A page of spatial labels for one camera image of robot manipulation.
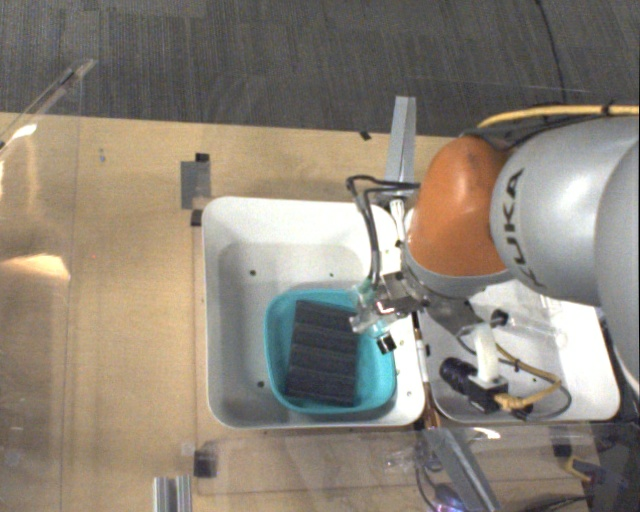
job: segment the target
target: turquoise basket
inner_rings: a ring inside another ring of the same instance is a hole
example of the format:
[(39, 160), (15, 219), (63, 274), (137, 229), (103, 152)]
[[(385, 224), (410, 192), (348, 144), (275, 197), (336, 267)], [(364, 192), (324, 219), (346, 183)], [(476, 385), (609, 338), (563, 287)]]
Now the turquoise basket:
[(304, 414), (345, 414), (369, 411), (386, 404), (396, 389), (393, 354), (383, 355), (375, 340), (363, 334), (358, 344), (355, 400), (351, 407), (329, 405), (284, 394), (296, 301), (309, 300), (353, 310), (346, 290), (295, 290), (279, 295), (267, 307), (264, 350), (271, 390), (285, 407)]

